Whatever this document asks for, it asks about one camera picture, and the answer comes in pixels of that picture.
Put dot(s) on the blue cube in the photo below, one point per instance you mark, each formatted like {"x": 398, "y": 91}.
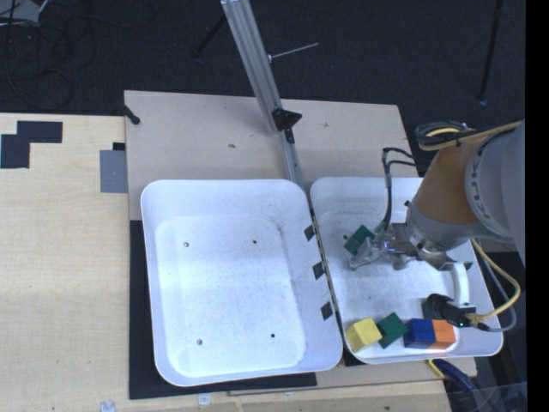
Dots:
{"x": 419, "y": 333}

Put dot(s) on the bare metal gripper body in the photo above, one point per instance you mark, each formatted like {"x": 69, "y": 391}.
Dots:
{"x": 403, "y": 243}

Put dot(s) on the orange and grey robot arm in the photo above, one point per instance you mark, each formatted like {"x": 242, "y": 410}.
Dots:
{"x": 476, "y": 187}

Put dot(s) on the green cube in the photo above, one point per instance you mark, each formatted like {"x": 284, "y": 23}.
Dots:
{"x": 357, "y": 239}
{"x": 392, "y": 328}

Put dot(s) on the yellow cube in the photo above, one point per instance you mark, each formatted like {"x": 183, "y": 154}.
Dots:
{"x": 363, "y": 333}

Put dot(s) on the pale wood board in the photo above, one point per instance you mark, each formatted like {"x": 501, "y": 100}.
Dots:
{"x": 193, "y": 144}

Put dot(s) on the orange cube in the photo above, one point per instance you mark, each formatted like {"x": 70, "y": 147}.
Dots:
{"x": 444, "y": 334}

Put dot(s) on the white plastic tray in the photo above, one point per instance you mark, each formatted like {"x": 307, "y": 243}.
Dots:
{"x": 386, "y": 290}
{"x": 231, "y": 294}

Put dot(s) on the black cylinder on white bracket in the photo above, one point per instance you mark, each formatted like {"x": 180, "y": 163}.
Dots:
{"x": 459, "y": 281}

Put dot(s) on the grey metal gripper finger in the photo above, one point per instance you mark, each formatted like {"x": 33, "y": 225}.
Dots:
{"x": 402, "y": 262}
{"x": 364, "y": 259}

